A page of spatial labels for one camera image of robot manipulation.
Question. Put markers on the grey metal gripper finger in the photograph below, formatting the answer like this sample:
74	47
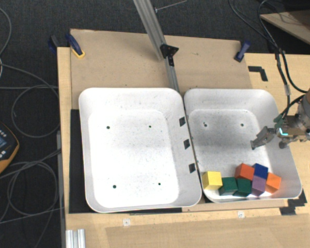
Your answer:
262	137
285	142

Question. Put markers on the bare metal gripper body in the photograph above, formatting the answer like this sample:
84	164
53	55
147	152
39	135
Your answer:
298	129

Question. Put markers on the blue cube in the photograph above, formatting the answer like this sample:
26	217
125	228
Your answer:
261	170

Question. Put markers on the orange cube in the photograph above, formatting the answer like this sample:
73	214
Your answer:
273	182
244	171

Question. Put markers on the white plastic tray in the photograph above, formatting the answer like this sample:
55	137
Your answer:
134	154
222	143

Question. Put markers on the purple cube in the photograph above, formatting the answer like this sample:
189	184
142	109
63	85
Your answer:
259	185

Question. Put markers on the green cube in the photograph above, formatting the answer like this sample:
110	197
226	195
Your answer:
244	186
228	185

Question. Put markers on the yellow cube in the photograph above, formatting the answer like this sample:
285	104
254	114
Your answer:
211	180

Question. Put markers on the brown cardboard board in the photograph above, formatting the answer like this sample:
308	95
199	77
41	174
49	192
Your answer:
124	66

